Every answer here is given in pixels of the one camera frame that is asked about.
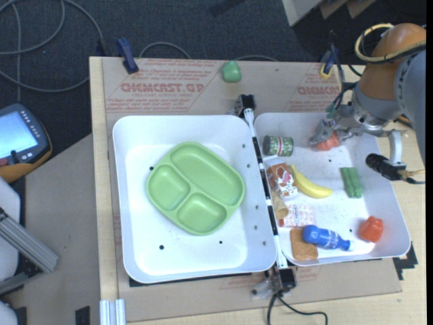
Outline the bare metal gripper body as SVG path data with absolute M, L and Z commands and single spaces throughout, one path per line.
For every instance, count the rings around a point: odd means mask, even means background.
M 386 136 L 384 127 L 394 120 L 394 106 L 388 104 L 344 104 L 328 113 L 326 121 L 338 129 L 349 130 L 354 135 L 367 133 Z

